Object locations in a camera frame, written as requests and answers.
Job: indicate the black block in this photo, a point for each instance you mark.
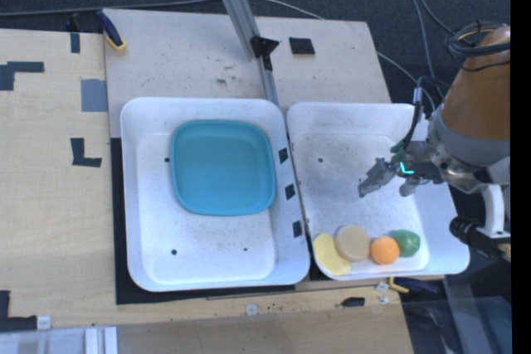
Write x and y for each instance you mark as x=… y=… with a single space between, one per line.
x=353 y=302
x=302 y=45

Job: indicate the green toy fruit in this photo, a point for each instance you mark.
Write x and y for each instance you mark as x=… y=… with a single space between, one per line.
x=408 y=242

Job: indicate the blue plate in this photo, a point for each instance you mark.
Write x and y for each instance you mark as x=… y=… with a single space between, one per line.
x=224 y=168

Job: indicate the white plastic tray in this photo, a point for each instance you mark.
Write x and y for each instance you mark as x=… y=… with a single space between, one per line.
x=332 y=161
x=215 y=248

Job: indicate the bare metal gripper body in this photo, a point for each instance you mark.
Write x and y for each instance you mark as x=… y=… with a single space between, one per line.
x=427 y=168

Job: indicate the pale wood board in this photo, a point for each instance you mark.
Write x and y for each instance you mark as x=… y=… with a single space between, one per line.
x=186 y=58

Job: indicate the black cylinder on white bracket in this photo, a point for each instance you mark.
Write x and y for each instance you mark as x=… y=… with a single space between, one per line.
x=477 y=238

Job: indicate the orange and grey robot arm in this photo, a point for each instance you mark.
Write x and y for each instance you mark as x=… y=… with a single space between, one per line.
x=477 y=103

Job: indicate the beige round biscuit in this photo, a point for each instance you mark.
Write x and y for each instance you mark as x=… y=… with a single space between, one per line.
x=352 y=243

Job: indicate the orange ball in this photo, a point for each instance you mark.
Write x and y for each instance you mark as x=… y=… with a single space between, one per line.
x=385 y=250

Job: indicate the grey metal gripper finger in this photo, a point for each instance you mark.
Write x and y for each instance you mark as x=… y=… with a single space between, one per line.
x=375 y=178
x=408 y=186

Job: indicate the yellow toy banana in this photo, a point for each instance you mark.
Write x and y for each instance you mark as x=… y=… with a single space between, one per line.
x=327 y=259

